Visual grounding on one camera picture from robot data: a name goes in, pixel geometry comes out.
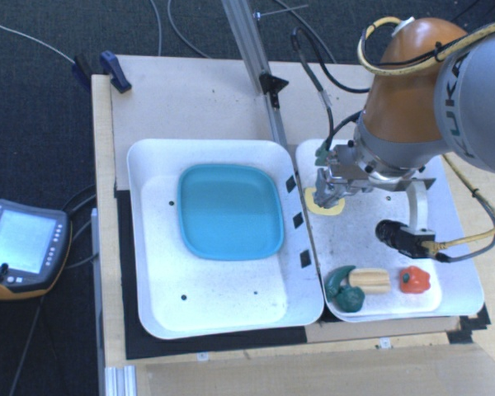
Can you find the white plastic tray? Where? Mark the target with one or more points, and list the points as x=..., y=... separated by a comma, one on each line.
x=354, y=241
x=231, y=295

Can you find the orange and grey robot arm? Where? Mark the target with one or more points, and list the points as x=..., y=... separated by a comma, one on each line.
x=412, y=97

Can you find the black cylinder on white bracket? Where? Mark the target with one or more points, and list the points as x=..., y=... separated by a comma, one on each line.
x=402, y=237

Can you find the dark green bell pepper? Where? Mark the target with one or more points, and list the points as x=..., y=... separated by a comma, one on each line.
x=350, y=299

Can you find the yellow flat round slice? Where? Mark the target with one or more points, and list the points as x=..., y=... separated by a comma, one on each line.
x=313, y=209

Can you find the pale flat board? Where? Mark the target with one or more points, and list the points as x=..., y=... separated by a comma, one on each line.
x=189, y=105

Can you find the beige ribbed bread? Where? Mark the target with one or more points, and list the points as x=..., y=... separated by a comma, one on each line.
x=370, y=281

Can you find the orange bell pepper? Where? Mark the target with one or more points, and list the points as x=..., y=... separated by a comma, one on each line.
x=415, y=279

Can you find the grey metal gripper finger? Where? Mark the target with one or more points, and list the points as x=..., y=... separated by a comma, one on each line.
x=321, y=190
x=336, y=198

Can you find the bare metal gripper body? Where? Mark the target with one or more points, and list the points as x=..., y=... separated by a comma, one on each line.
x=348, y=167

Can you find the blue plate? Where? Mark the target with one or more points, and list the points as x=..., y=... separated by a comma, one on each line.
x=231, y=213

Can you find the green chili pepper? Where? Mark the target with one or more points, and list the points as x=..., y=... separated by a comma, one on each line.
x=333, y=279

